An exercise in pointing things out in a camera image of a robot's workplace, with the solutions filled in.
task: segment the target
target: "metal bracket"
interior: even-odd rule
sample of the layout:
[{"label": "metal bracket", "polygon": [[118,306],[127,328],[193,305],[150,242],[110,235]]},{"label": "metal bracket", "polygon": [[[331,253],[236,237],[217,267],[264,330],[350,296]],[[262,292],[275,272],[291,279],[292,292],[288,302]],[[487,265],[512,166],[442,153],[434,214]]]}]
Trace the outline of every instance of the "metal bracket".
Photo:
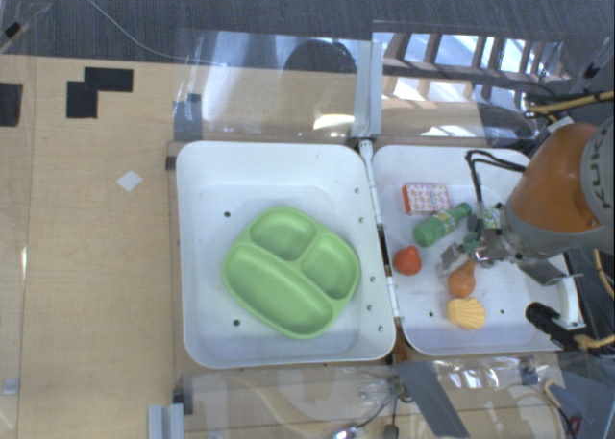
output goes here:
[{"label": "metal bracket", "polygon": [[183,404],[152,405],[147,415],[148,439],[185,439]]},{"label": "metal bracket", "polygon": [[382,128],[382,44],[362,41],[358,48],[355,121],[350,135],[378,136]]},{"label": "metal bracket", "polygon": [[534,261],[532,263],[518,263],[519,268],[541,285],[553,285],[562,279],[572,277],[562,273],[548,261]]},{"label": "metal bracket", "polygon": [[376,225],[382,225],[381,215],[381,203],[378,198],[378,186],[374,178],[374,168],[372,160],[374,158],[374,147],[369,140],[361,140],[358,144],[358,150],[360,152],[363,161],[365,162],[365,171],[367,173],[367,181],[369,182],[369,189],[372,196],[372,205],[374,206],[374,216],[376,218]]},{"label": "metal bracket", "polygon": [[391,309],[393,310],[393,317],[399,318],[400,315],[400,307],[397,304],[397,287],[395,286],[395,281],[392,277],[386,278],[386,285],[388,286],[388,298],[391,301]]},{"label": "metal bracket", "polygon": [[612,60],[615,53],[615,38],[607,37],[601,48],[594,54],[593,59],[589,62],[587,67],[582,70],[582,74],[578,77],[577,81],[570,89],[571,94],[577,92],[583,92],[592,83],[592,80],[603,67]]},{"label": "metal bracket", "polygon": [[416,402],[433,435],[470,437],[430,362],[403,362],[396,364],[393,369]]},{"label": "metal bracket", "polygon": [[452,270],[452,267],[459,263],[459,260],[461,259],[461,257],[463,255],[465,255],[465,253],[463,251],[463,247],[462,246],[459,246],[457,243],[451,244],[440,255],[440,259],[441,259],[440,269],[441,269],[441,271],[444,273],[444,272],[448,272],[449,270]]}]

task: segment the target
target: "red tomato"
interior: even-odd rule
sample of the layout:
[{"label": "red tomato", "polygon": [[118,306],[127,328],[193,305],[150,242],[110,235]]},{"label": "red tomato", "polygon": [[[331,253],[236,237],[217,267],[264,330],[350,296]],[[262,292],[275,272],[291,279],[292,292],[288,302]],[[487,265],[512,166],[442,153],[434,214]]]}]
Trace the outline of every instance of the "red tomato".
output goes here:
[{"label": "red tomato", "polygon": [[408,246],[398,251],[393,257],[393,266],[404,275],[416,275],[421,270],[421,257],[416,246]]}]

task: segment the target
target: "black cable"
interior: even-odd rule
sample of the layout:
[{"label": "black cable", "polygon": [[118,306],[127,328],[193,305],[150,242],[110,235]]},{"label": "black cable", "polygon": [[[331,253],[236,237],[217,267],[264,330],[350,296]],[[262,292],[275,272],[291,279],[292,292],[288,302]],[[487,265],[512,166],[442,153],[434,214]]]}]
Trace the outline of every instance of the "black cable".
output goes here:
[{"label": "black cable", "polygon": [[525,171],[526,167],[522,166],[521,164],[517,164],[516,162],[510,162],[509,160],[504,160],[504,159],[500,159],[500,158],[496,158],[493,154],[490,154],[486,151],[483,151],[481,149],[471,149],[468,152],[466,152],[465,157],[466,160],[468,159],[472,159],[472,156],[474,154],[480,154],[481,156],[486,156],[492,160],[494,160],[495,162],[498,162],[499,164],[504,164],[510,167],[514,167],[514,168],[518,168],[518,169],[523,169]]},{"label": "black cable", "polygon": [[570,419],[566,417],[566,414],[564,412],[561,411],[561,408],[559,407],[556,407],[556,408],[557,408],[557,411],[559,412],[559,415],[561,415],[561,418],[564,419],[566,426],[568,426],[568,430],[570,430],[570,433],[573,435],[573,439],[577,439],[577,435],[575,434],[575,429],[573,428],[573,424],[572,422],[570,422]]},{"label": "black cable", "polygon": [[[472,159],[474,154],[479,154],[481,156],[486,156],[493,161],[485,160],[485,159]],[[474,185],[474,191],[476,193],[477,201],[482,203],[482,190],[480,189],[479,176],[477,174],[476,163],[481,162],[484,164],[490,164],[496,167],[500,167],[502,169],[507,169],[509,171],[514,171],[517,173],[523,173],[526,170],[525,166],[521,164],[517,164],[515,162],[510,162],[508,160],[496,158],[493,154],[482,151],[480,149],[471,149],[465,154],[465,160],[470,167],[470,174],[472,176],[472,184]]]},{"label": "black cable", "polygon": [[376,411],[376,413],[374,415],[372,415],[369,419],[367,419],[365,422],[359,424],[358,426],[355,426],[355,428],[362,428],[367,426],[368,424],[371,424],[381,413],[382,411],[391,403],[391,400],[395,400],[395,402],[397,402],[397,399],[400,395],[393,395],[392,397],[390,397],[388,400],[386,400],[382,406]]}]

